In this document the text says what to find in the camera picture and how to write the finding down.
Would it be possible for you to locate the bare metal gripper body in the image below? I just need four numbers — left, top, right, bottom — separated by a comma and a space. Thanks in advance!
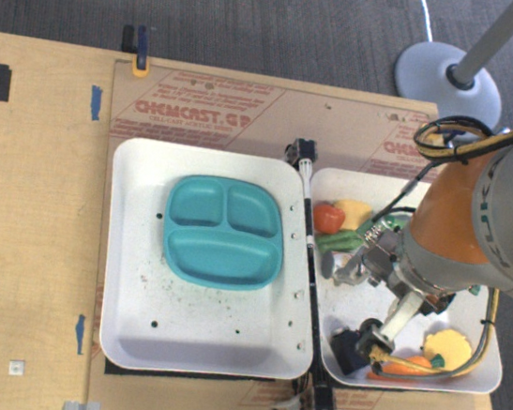
354, 223, 465, 319

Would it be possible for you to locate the green toy bean pod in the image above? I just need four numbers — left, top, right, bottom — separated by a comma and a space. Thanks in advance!
312, 224, 370, 259

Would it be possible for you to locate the white plastic tray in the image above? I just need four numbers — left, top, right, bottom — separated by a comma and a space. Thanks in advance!
83, 134, 341, 395
281, 163, 513, 407

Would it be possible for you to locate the thin black and white rod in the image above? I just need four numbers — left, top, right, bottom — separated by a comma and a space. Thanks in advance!
266, 156, 358, 391

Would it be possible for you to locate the red toy pepper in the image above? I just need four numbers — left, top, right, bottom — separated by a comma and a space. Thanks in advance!
309, 201, 349, 238

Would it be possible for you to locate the yellow toy fruit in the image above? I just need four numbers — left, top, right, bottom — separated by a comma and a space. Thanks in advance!
330, 196, 376, 235

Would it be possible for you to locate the orange toy carrot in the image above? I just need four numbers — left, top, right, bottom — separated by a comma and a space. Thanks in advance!
366, 343, 448, 390

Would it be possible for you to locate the blue divided plate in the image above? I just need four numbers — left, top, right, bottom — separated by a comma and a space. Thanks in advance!
154, 169, 294, 298

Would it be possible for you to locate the grey round floor stand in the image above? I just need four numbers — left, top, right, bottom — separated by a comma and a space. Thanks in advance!
388, 0, 513, 130

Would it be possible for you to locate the brown cardboard board red print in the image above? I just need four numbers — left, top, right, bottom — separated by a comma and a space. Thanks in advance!
66, 52, 513, 410

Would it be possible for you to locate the black block with thin wires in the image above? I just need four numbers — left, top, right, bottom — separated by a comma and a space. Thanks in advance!
303, 381, 341, 410
283, 135, 321, 169

